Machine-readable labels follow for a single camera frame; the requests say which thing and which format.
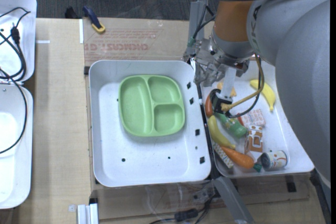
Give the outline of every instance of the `toy carrot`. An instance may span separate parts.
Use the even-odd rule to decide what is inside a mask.
[[[211,104],[211,101],[210,101],[210,94],[208,95],[208,97],[205,100],[205,114],[208,118],[210,118],[213,114],[212,104]]]
[[[247,169],[254,167],[254,161],[250,156],[232,150],[228,147],[221,146],[221,148],[226,153],[226,155],[237,165]]]

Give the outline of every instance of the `white can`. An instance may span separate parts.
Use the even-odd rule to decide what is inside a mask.
[[[288,161],[284,151],[264,152],[260,160],[265,170],[275,170],[285,167]]]

